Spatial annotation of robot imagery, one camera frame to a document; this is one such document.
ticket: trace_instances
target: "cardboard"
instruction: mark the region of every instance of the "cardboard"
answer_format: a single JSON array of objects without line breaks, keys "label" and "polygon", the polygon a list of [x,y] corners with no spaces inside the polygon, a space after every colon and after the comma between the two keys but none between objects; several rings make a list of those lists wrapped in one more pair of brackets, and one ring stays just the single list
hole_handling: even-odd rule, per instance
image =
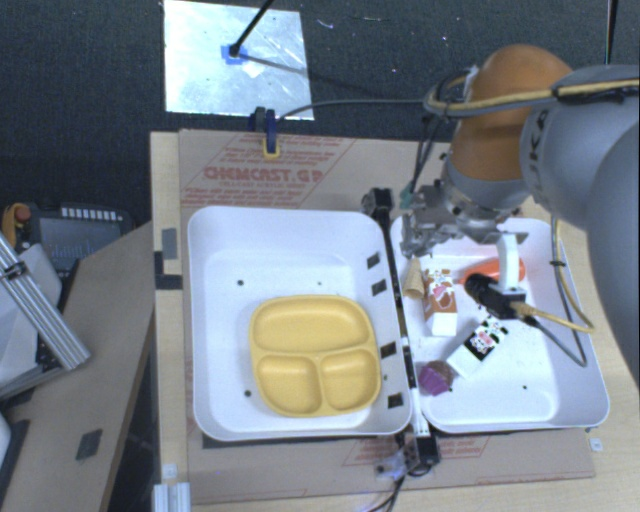
[{"label": "cardboard", "polygon": [[64,318],[91,358],[6,411],[29,428],[3,512],[107,509],[151,346],[151,243],[147,224],[80,263]]},{"label": "cardboard", "polygon": [[[175,165],[171,149],[178,145],[178,140],[179,170],[171,169],[171,164]],[[159,185],[154,189],[154,212],[162,212],[165,222],[156,226],[155,247],[162,247],[159,236],[163,230],[175,229],[183,241],[178,260],[184,266],[184,287],[180,292],[183,310],[161,311],[159,307],[158,315],[175,315],[176,321],[184,315],[186,417],[184,423],[174,418],[167,425],[178,430],[186,428],[188,460],[172,461],[164,455],[162,458],[163,464],[177,463],[177,473],[191,484],[194,504],[392,488],[389,480],[375,478],[374,469],[381,459],[397,450],[393,438],[221,443],[204,437],[193,420],[188,268],[184,265],[187,250],[184,227],[189,216],[209,204],[357,210],[361,197],[372,186],[402,189],[415,163],[416,144],[410,142],[287,135],[280,136],[280,141],[281,159],[264,161],[259,156],[260,136],[256,134],[183,131],[179,137],[157,134],[152,138],[155,143],[152,155],[157,150],[167,157],[162,162],[156,160],[159,165],[152,170],[154,183]],[[436,154],[445,149],[445,145],[439,145]],[[176,176],[171,172],[179,175],[179,191],[161,187],[166,183],[175,186]],[[440,162],[430,161],[422,181],[433,180],[439,172]],[[158,296],[166,297],[168,293],[162,291]],[[159,350],[164,338],[159,332]],[[175,340],[166,342],[179,352]],[[184,454],[176,449],[176,442],[182,443],[173,439],[168,450],[179,459]],[[580,429],[447,437],[441,439],[440,450],[442,462],[434,471],[427,477],[408,480],[406,488],[594,475],[584,431]],[[186,474],[183,464],[187,464]],[[173,481],[173,474],[165,479],[168,483]]]}]

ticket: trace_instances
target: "purple object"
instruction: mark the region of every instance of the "purple object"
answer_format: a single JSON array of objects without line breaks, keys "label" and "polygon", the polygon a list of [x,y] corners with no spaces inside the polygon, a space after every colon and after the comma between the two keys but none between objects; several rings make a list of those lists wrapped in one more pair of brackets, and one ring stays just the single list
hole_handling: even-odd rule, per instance
[{"label": "purple object", "polygon": [[438,396],[445,391],[449,391],[449,382],[443,375],[429,366],[425,366],[418,376],[418,382],[423,389],[433,396]]}]

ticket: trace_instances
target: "white plastic tray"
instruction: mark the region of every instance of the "white plastic tray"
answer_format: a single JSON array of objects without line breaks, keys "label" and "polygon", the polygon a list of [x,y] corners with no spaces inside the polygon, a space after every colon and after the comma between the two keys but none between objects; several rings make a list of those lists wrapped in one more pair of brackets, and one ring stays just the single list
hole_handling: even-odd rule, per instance
[{"label": "white plastic tray", "polygon": [[[214,206],[189,222],[194,414],[200,428],[224,441],[385,435],[402,430],[411,402],[384,239],[377,224],[353,212]],[[384,282],[386,289],[373,294]],[[381,359],[375,402],[351,414],[291,418],[260,398],[251,367],[249,322],[265,300],[336,294],[369,315]],[[402,405],[389,407],[389,397]]]},{"label": "white plastic tray", "polygon": [[[392,225],[391,238],[400,280],[408,260],[399,250],[401,220]],[[532,219],[509,219],[503,229],[528,232],[519,246],[527,274],[521,286],[527,302],[564,317],[553,268],[549,264],[549,226]],[[421,258],[424,269],[448,268],[454,277],[474,263],[497,257],[495,246],[480,246],[468,238],[434,248],[433,257]],[[457,335],[432,337],[424,325],[420,301],[403,297],[414,363],[446,359],[484,320],[487,312],[455,286],[458,304]],[[541,320],[579,357],[571,332]],[[509,335],[470,378],[455,379],[452,392],[422,396],[420,406],[431,424],[451,433],[488,432],[594,426],[605,420],[609,399],[591,338],[580,334],[588,365],[581,368],[543,334],[517,320],[503,321]]]}]

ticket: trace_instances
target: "yellow plate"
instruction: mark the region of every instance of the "yellow plate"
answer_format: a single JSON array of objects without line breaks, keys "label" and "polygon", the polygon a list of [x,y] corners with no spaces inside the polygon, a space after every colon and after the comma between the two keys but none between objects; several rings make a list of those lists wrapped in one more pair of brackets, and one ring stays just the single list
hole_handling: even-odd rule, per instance
[{"label": "yellow plate", "polygon": [[251,317],[249,343],[260,395],[279,414],[346,414],[380,392],[373,328],[350,299],[297,295],[263,302]]}]

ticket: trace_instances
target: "metal profile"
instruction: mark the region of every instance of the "metal profile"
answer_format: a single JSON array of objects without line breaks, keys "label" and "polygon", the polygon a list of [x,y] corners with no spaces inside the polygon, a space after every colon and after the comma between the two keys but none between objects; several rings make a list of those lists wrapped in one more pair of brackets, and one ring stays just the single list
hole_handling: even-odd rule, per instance
[{"label": "metal profile", "polygon": [[1,233],[0,283],[65,370],[73,370],[89,358],[89,351],[44,296],[25,263]]}]

